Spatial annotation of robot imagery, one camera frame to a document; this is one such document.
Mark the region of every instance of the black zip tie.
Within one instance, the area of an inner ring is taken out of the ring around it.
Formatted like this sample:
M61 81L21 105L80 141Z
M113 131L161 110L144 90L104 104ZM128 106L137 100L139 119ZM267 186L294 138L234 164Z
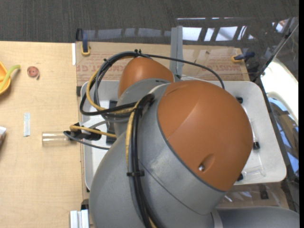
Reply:
M143 177L144 176L144 170L134 171L134 172L127 172L128 177Z

